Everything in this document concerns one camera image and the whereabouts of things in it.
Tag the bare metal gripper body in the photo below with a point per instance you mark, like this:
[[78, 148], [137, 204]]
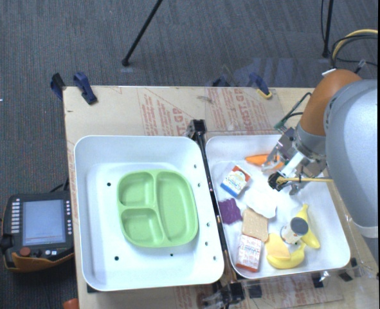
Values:
[[287, 143]]

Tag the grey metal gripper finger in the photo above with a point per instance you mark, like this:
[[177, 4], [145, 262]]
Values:
[[296, 187], [270, 163]]

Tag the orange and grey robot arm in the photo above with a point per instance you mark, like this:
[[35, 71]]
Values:
[[350, 146]]

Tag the orange carrot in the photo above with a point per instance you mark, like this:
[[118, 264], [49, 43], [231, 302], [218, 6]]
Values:
[[255, 159]]

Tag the white blue orange carton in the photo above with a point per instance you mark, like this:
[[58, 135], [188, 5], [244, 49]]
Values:
[[236, 180]]

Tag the small white can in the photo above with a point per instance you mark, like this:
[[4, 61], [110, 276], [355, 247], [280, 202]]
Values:
[[294, 232]]

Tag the yellow banana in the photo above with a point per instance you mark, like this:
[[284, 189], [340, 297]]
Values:
[[312, 238], [287, 262]]

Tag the tan bread slice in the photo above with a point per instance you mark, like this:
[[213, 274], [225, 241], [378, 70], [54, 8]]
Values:
[[255, 225]]

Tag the white plastic tray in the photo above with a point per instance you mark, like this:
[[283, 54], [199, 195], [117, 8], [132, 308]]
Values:
[[99, 211], [328, 237]]

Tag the purple grapes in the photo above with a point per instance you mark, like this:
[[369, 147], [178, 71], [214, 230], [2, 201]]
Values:
[[229, 211]]

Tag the yellow cheese wedge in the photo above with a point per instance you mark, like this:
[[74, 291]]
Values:
[[276, 246]]

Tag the orange and white packet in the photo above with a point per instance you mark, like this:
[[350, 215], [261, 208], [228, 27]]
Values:
[[249, 253]]

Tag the green divided plate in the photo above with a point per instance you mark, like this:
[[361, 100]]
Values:
[[173, 204]]

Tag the brown cardboard board red print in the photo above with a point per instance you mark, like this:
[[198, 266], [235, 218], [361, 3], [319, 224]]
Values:
[[164, 111]]

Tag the black tripod leg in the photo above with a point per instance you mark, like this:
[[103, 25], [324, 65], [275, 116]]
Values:
[[328, 21], [144, 27]]

